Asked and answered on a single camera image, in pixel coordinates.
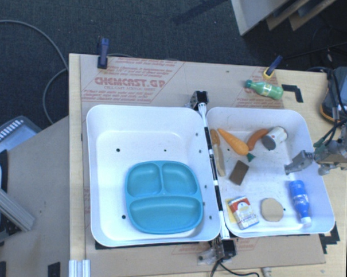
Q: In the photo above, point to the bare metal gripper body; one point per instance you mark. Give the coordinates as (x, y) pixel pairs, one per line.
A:
(334, 158)

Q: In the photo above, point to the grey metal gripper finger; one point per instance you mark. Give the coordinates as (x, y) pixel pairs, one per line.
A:
(304, 157)
(294, 168)

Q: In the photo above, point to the white plastic tray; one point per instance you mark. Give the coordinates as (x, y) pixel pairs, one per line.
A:
(109, 172)
(272, 173)

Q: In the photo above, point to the blue plastic bottle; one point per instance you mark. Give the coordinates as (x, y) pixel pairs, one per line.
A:
(299, 198)

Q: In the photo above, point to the small white can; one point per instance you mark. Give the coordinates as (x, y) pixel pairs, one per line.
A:
(275, 136)

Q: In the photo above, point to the round beige biscuit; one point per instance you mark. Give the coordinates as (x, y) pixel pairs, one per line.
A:
(271, 210)

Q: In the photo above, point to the orange toy sausage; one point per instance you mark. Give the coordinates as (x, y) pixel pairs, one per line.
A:
(255, 138)

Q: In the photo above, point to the brown rectangular biscuit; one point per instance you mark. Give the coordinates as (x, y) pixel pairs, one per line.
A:
(239, 172)

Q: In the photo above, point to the orange toy carrot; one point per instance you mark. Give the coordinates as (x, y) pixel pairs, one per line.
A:
(233, 142)

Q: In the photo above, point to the red and white carton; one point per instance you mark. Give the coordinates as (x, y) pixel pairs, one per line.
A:
(244, 213)

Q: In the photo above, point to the beige bread slice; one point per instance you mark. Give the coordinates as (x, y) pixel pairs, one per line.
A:
(220, 163)

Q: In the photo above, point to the yellow flat slice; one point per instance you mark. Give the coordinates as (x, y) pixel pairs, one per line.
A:
(229, 207)

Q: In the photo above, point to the green plastic bottle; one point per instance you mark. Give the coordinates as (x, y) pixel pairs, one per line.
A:
(264, 89)

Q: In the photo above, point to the thin black and white rod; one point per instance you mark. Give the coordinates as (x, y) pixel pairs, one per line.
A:
(210, 154)

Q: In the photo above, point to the brown toy bread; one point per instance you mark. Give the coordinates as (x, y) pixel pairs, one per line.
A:
(214, 136)

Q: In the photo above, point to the blue divided plate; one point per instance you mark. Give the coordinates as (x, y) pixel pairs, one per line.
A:
(161, 212)

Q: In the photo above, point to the brown cardboard board red print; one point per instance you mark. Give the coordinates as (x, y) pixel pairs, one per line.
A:
(170, 74)

